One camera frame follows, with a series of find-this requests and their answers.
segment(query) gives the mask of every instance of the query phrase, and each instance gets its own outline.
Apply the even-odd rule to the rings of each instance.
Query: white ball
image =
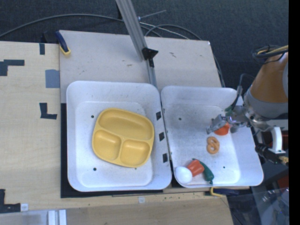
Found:
[[[192,180],[193,175],[192,175],[192,172],[188,168],[177,167],[175,169],[175,177],[179,183],[187,184]]]

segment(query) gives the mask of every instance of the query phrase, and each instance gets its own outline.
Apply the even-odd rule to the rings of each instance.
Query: yellow plate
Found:
[[[127,110],[109,108],[97,118],[92,147],[104,161],[139,167],[149,159],[153,142],[154,127],[148,118]]]

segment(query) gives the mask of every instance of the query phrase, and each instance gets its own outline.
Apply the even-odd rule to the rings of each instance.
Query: dark fabric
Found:
[[[255,64],[251,57],[253,49],[268,44],[288,44],[289,0],[132,2],[140,17],[167,10],[142,19],[141,22],[182,26],[193,31],[201,39],[210,41],[224,74],[226,87],[236,88],[242,73],[257,74],[259,65]],[[0,34],[40,18],[70,13],[118,18],[114,0],[0,0]],[[169,29],[195,39],[180,29]],[[0,40],[39,43],[43,32],[56,30],[127,34],[125,25],[121,22],[82,16],[39,22],[0,37]],[[179,38],[170,33],[161,35]]]

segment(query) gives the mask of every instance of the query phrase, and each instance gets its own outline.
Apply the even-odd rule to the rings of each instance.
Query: green pepper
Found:
[[[208,168],[208,166],[205,163],[201,162],[200,160],[198,160],[198,161],[204,167],[203,174],[204,174],[205,181],[209,181],[210,184],[212,184],[212,180],[215,178],[214,174],[212,173],[212,171]]]

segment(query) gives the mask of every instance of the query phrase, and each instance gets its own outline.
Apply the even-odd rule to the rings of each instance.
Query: black bracket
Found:
[[[5,189],[0,189],[0,213],[20,212],[21,204],[4,204]]]
[[[145,60],[149,61],[150,67],[154,68],[154,62],[153,62],[153,58],[155,57],[155,55],[158,53],[157,50],[153,50],[147,47],[144,47],[142,49],[142,54],[144,56]]]

